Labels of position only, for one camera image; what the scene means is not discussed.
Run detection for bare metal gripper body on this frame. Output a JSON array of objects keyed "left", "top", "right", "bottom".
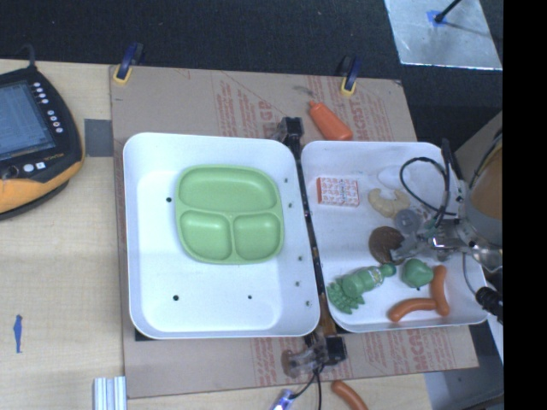
[{"left": 419, "top": 221, "right": 504, "bottom": 273}]

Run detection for green pepper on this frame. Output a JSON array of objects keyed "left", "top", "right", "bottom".
[{"left": 400, "top": 257, "right": 436, "bottom": 290}]

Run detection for brown biscuit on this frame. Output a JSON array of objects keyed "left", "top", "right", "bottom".
[{"left": 368, "top": 225, "right": 406, "bottom": 265}]

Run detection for grey round can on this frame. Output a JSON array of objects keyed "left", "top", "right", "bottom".
[{"left": 393, "top": 208, "right": 423, "bottom": 236}]

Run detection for orange sausage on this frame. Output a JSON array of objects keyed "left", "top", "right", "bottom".
[
  {"left": 428, "top": 264, "right": 451, "bottom": 319},
  {"left": 330, "top": 379, "right": 369, "bottom": 410},
  {"left": 387, "top": 297, "right": 439, "bottom": 324}
]

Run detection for green bottle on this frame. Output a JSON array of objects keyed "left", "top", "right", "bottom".
[{"left": 341, "top": 263, "right": 398, "bottom": 299}]

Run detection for cream croissant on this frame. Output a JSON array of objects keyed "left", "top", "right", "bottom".
[{"left": 368, "top": 187, "right": 412, "bottom": 220}]

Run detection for white plastic tray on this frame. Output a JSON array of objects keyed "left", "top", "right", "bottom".
[
  {"left": 122, "top": 132, "right": 322, "bottom": 341},
  {"left": 299, "top": 139, "right": 490, "bottom": 335}
]

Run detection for green grapes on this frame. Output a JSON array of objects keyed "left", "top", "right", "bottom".
[{"left": 326, "top": 278, "right": 366, "bottom": 315}]

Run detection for orange and white carton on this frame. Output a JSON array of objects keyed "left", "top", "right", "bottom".
[{"left": 315, "top": 176, "right": 362, "bottom": 208}]

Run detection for thin black and white rod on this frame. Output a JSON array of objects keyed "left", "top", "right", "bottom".
[{"left": 291, "top": 141, "right": 333, "bottom": 337}]

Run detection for orange bottle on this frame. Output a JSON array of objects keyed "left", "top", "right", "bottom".
[{"left": 308, "top": 100, "right": 355, "bottom": 142}]

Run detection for green divided plate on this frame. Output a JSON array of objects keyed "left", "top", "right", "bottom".
[{"left": 174, "top": 164, "right": 285, "bottom": 267}]

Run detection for brown cardboard board red print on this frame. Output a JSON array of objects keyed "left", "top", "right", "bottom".
[{"left": 108, "top": 64, "right": 480, "bottom": 400}]

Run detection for black cylinder on white bracket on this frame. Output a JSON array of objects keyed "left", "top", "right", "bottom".
[{"left": 475, "top": 285, "right": 504, "bottom": 325}]

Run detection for black block with thin wires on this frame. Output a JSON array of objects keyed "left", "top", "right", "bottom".
[
  {"left": 275, "top": 116, "right": 305, "bottom": 145},
  {"left": 280, "top": 334, "right": 348, "bottom": 378}
]

